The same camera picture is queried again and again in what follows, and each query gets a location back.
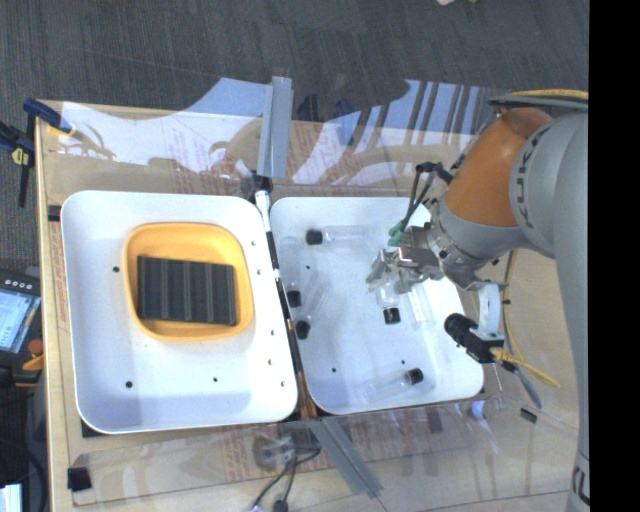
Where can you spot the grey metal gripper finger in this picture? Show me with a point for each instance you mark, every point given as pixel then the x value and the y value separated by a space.
pixel 409 282
pixel 381 272

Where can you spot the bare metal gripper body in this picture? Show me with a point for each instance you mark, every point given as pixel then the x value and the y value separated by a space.
pixel 422 255

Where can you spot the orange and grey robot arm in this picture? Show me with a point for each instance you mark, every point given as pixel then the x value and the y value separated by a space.
pixel 550 200

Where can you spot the clear plastic bottle black cap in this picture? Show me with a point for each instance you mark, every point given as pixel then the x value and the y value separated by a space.
pixel 300 295
pixel 391 312
pixel 325 235
pixel 395 382
pixel 303 329

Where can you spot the white plastic tray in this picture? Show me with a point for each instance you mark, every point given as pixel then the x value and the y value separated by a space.
pixel 350 350
pixel 165 380

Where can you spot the thin black and white rod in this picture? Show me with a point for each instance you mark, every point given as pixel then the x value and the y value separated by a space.
pixel 280 285

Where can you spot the black ribbed rack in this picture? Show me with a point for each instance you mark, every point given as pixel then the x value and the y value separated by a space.
pixel 186 291

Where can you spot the yellow plastic bowl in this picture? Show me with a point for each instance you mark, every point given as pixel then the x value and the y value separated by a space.
pixel 185 240

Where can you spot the brown cardboard board red print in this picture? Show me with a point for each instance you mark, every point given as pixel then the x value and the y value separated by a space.
pixel 150 170

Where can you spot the black cylinder on white bracket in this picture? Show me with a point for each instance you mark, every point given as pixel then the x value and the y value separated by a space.
pixel 472 337

